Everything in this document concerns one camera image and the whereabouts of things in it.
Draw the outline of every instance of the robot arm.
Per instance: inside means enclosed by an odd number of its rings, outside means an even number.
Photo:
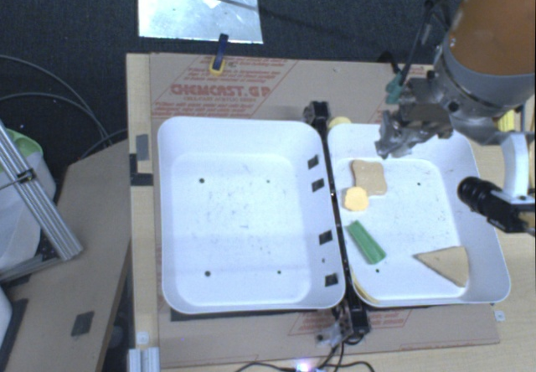
[[[494,120],[534,94],[535,7],[536,0],[463,0],[428,78],[404,84],[399,75],[398,84],[388,86],[387,102],[399,109],[383,114],[376,143],[383,158],[404,156],[416,144],[435,135],[448,138],[453,130],[481,145],[501,145],[504,188],[471,179],[461,183],[458,194],[505,231],[533,227],[527,145],[534,134],[500,132]],[[529,223],[527,213],[532,213]]]

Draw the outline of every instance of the empty white tray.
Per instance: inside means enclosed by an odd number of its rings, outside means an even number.
[[[329,132],[339,205],[353,186],[354,159],[381,162],[388,192],[370,197],[370,206],[352,212],[340,206],[343,226],[359,220],[387,253],[369,265],[344,230],[353,273],[375,307],[412,307],[452,303],[499,302],[510,290],[510,278],[497,234],[484,217],[472,213],[457,198],[457,186],[477,176],[469,142],[455,133],[448,140],[433,138],[403,158],[378,157],[374,142],[379,126],[339,125]],[[469,258],[469,282],[458,287],[413,255],[463,245]]]
[[[322,142],[305,123],[158,131],[162,288],[181,313],[329,308],[345,291]]]

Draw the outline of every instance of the green object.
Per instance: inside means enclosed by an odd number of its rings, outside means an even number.
[[[387,98],[385,98],[386,104],[398,104],[400,94],[402,93],[402,90],[404,89],[404,85],[402,83],[402,72],[400,71],[394,79],[392,79],[388,84],[385,90],[389,92],[387,95]]]
[[[387,256],[384,249],[379,246],[371,234],[357,220],[347,226],[346,229],[350,232],[353,240],[371,265],[382,261]]]
[[[6,131],[15,143],[15,146],[17,146],[17,149],[23,154],[25,158],[27,158],[31,154],[34,154],[35,152],[43,154],[43,149],[33,139],[28,138],[18,132],[12,131],[11,129],[6,129]],[[1,164],[0,173],[3,173],[3,168]]]

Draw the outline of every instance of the black floor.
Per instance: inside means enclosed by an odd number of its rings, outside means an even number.
[[[424,1],[259,0],[265,43],[231,44],[228,53],[375,61],[390,50],[403,62]],[[459,2],[451,0],[451,11]],[[0,0],[0,25],[0,54],[25,59],[65,80],[109,133],[126,128],[127,53],[214,51],[213,43],[139,38],[137,0]],[[433,44],[440,39],[437,30],[415,62],[430,63]],[[76,98],[57,80],[0,57],[0,120],[37,140],[60,180],[100,133],[86,112],[65,101],[46,96],[5,99],[26,92]]]

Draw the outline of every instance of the white tray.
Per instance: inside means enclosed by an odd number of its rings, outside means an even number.
[[[162,289],[172,308],[224,313],[341,301],[322,142],[310,126],[175,117],[158,131],[158,154]]]
[[[388,192],[370,198],[362,212],[340,206],[343,226],[359,220],[387,256],[369,265],[344,230],[348,260],[361,298],[375,307],[413,307],[452,303],[499,302],[510,278],[495,230],[457,198],[457,186],[477,176],[469,142],[455,133],[414,147],[404,158],[378,157],[376,125],[339,125],[328,136],[339,204],[353,186],[354,159],[381,162]],[[460,288],[417,261],[413,255],[463,245],[469,258],[469,282]]]

